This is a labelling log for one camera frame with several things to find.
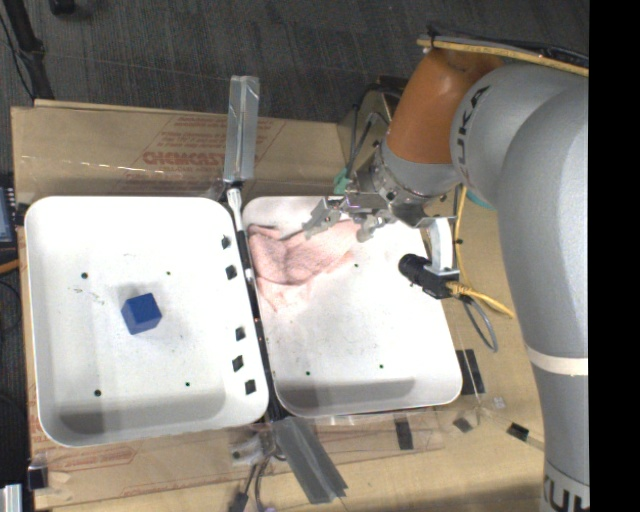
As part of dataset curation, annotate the blue cube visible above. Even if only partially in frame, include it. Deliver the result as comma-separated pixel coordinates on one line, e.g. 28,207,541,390
120,292,164,336

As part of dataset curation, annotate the black cylinder on white bracket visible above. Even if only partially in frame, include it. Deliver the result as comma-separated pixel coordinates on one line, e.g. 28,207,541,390
397,214,462,301

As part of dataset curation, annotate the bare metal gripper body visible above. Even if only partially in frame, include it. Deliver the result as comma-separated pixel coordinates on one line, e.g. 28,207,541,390
342,163,436,229

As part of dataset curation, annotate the pink cloth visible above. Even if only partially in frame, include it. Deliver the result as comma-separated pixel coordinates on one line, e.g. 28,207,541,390
246,218,362,313

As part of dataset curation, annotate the brown cardboard board red print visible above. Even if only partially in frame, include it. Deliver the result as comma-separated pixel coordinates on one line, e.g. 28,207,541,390
9,98,547,512

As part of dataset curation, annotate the thin black and white rod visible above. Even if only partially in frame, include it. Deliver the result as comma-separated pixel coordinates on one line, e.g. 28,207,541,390
226,186,277,422

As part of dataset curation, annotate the white plastic tray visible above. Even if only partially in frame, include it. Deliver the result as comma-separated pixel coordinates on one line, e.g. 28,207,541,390
241,194,464,419
23,194,271,448

